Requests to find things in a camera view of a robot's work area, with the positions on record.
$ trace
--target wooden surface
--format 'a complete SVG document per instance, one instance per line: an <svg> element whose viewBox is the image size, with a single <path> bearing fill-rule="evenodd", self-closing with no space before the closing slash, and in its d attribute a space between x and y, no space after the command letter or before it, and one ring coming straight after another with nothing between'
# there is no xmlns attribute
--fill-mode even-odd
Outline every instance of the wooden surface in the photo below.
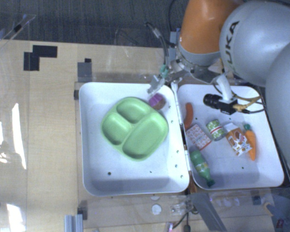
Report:
<svg viewBox="0 0 290 232"><path fill-rule="evenodd" d="M40 58L40 71L24 72L23 52L31 52L34 44L57 46L58 57ZM27 158L25 172L22 170L13 173L15 169L10 168L6 172L6 176L10 179L0 178L0 193L2 191L5 193L4 200L1 200L0 228L5 228L8 224L8 219L2 216L6 214L3 201L12 203L15 197L19 196L23 206L27 205L27 210L24 208L24 217L27 218L28 232L62 232L64 216L76 214L79 196L73 97L74 84L77 81L77 63L84 62L85 58L91 58L94 78L102 76L109 78L112 73L116 73L122 78L130 77L144 82L147 76L158 71L162 63L162 50L14 41L8 45L6 52L3 52L4 56L7 56L8 52L9 58L3 59L3 55L0 55L0 61L4 62L3 66L8 64L10 68L18 70L13 75L18 84L15 85L16 90L13 92L10 90L11 97L17 97L20 93L28 94L18 100L26 98L29 100L27 103L29 107L25 110L28 113L28 120L24 121L24 126L29 129L27 134L29 137L23 138L24 142L28 142L29 150L25 149ZM252 205L247 205L248 210L253 208ZM244 211L239 217L234 218L230 217L226 208L222 207L221 212L224 214L223 221L226 226L236 227L234 231L268 231L272 228L270 217L264 215L261 210L258 216L245 216ZM109 220L112 219L109 214L104 216ZM162 232L164 226L164 222L110 226L100 228L100 232ZM85 232L92 231L94 228L85 229ZM200 215L192 221L191 231L207 231Z"/></svg>

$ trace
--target soda can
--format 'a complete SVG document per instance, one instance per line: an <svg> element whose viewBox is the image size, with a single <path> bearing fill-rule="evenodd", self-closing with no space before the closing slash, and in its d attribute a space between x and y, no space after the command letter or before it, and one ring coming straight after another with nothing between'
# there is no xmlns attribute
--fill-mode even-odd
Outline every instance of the soda can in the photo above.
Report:
<svg viewBox="0 0 290 232"><path fill-rule="evenodd" d="M226 135L226 132L218 119L210 121L206 127L209 133L212 135L214 141L218 141Z"/></svg>

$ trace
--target orange carrot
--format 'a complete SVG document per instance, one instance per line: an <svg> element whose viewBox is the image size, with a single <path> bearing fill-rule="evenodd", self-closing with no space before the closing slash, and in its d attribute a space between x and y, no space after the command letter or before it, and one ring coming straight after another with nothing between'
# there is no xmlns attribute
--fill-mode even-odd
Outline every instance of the orange carrot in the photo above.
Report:
<svg viewBox="0 0 290 232"><path fill-rule="evenodd" d="M248 142L250 143L250 146L252 147L252 149L249 151L249 155L252 160L255 160L256 159L256 135L250 129L249 124L244 125L244 127L246 129L245 137L247 138Z"/></svg>
<svg viewBox="0 0 290 232"><path fill-rule="evenodd" d="M186 117L184 119L185 130L187 130L190 127L192 120L193 120L193 108L192 104L189 102L186 103Z"/></svg>

